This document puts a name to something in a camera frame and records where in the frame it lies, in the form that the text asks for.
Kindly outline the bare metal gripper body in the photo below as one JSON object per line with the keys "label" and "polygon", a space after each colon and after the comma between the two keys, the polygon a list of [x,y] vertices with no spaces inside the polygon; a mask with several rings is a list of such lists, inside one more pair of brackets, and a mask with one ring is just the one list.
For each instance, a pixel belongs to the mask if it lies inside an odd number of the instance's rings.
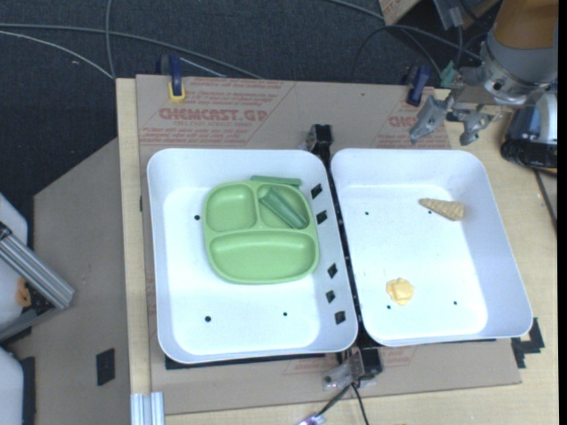
{"label": "bare metal gripper body", "polygon": [[534,103],[550,83],[525,81],[498,66],[462,67],[451,87],[451,112],[488,113],[492,107],[519,108]]}

